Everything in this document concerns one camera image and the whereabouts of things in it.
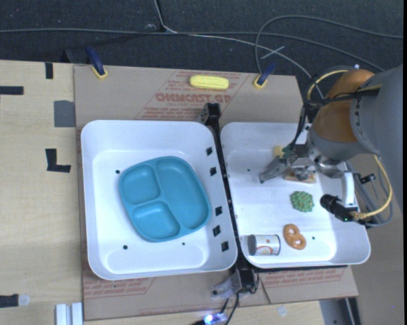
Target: cardboard box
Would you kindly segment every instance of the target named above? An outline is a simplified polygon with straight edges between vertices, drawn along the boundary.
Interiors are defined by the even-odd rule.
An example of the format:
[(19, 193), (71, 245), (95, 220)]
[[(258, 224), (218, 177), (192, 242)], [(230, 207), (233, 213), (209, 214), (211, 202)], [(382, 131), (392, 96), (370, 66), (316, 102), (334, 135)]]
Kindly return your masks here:
[[(302, 106), (297, 82), (294, 77), (273, 75), (258, 90), (253, 86), (256, 74), (116, 66), (107, 69), (108, 77), (99, 80), (91, 66), (74, 67), (85, 319), (220, 309), (223, 300), (211, 298), (211, 287), (228, 278), (229, 271), (111, 282), (98, 278), (90, 270), (81, 130), (98, 119), (194, 121), (207, 102), (220, 104), (221, 127), (235, 121), (296, 123)], [(230, 86), (225, 91), (193, 88), (188, 82), (193, 74), (223, 76), (229, 79)], [(358, 294), (350, 267), (272, 272), (261, 274), (260, 280), (261, 287), (256, 294), (241, 299), (240, 306)]]

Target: can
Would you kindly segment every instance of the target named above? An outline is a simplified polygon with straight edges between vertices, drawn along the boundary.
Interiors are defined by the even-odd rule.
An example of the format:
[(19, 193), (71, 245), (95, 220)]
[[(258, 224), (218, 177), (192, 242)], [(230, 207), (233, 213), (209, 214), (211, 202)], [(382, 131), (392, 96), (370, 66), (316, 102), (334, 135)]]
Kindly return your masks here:
[(247, 238), (250, 255), (278, 255), (280, 237), (278, 235), (250, 235)]

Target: blue clamp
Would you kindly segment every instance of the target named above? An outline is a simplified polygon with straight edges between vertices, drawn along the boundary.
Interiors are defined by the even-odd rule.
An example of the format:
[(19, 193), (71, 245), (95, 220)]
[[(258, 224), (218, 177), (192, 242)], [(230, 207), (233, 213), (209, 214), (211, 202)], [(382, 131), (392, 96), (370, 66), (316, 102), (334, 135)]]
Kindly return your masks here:
[(263, 87), (265, 87), (265, 84), (267, 83), (267, 78), (270, 74), (272, 74), (274, 72), (276, 68), (276, 63), (272, 62), (267, 69), (263, 72), (263, 74), (261, 74), (260, 76), (258, 76), (255, 81), (253, 82), (253, 86), (256, 89), (262, 89)]
[(96, 53), (92, 47), (86, 47), (85, 52), (89, 57), (92, 64), (92, 71), (95, 73), (96, 77), (99, 79), (105, 79), (108, 76), (108, 72), (104, 69), (104, 65), (102, 64), (98, 53)]

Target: divided blue dish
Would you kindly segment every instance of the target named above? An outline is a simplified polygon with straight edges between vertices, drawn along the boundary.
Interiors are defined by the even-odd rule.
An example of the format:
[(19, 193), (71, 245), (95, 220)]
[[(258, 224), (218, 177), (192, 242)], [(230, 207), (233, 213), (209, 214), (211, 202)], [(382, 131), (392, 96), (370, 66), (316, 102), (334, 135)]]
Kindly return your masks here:
[(199, 178), (185, 160), (175, 156), (128, 168), (119, 179), (119, 193), (135, 230), (151, 242), (191, 234), (211, 216)]

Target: brown pretzel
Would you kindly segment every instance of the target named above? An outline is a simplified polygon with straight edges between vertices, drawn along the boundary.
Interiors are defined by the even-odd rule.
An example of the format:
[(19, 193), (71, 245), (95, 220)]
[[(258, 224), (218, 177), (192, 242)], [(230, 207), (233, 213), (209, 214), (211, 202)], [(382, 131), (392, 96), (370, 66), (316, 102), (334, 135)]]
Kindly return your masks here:
[(286, 243), (294, 249), (305, 248), (305, 238), (299, 233), (299, 228), (293, 224), (287, 224), (283, 228), (283, 237)]

